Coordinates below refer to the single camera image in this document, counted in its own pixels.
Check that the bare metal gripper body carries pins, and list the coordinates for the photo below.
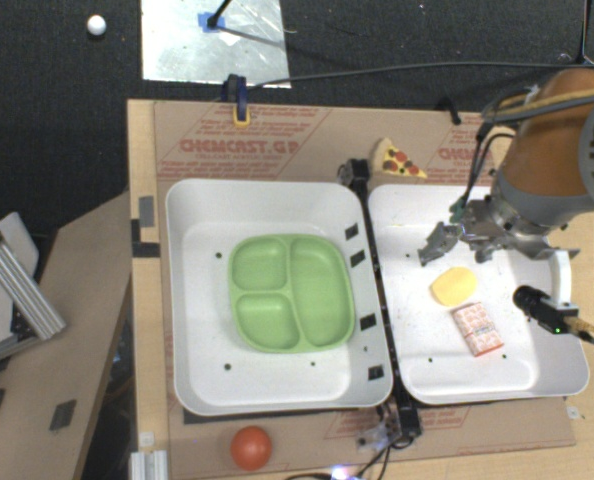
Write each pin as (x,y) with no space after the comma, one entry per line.
(497,225)

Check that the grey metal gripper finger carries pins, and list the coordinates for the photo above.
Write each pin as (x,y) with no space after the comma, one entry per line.
(438,243)
(486,253)

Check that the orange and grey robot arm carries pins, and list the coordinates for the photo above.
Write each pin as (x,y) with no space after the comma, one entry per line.
(542,153)

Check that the yellow oval biscuit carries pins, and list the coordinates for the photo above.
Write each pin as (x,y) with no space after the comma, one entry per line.
(454,286)

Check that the thin black rod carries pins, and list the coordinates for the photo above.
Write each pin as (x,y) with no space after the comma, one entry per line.
(382,288)

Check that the pink and white carton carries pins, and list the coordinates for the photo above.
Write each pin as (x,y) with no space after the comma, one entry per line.
(478,329)

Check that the toy pizza slice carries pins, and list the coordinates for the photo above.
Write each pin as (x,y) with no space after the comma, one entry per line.
(397,160)

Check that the white plastic tray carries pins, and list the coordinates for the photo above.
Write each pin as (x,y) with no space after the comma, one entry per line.
(477,378)
(202,308)

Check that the green divided plate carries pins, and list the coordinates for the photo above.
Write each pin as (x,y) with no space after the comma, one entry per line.
(312,288)

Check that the brown cardboard board red print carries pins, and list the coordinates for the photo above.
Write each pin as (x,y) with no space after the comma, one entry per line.
(287,143)

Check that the red-orange ball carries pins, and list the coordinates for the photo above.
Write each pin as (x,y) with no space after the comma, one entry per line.
(250,448)

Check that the white ball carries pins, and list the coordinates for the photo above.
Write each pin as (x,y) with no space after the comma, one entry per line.
(96,25)

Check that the black cylinder on white bracket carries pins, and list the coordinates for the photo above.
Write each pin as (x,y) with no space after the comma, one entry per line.
(534,302)

